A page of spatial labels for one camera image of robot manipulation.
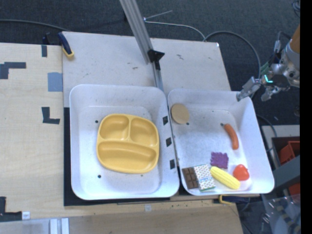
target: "tan round disc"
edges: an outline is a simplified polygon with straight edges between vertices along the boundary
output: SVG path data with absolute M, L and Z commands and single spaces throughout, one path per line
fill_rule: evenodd
M 190 119 L 189 110 L 183 104 L 179 103 L 171 107 L 171 116 L 179 124 L 185 124 Z

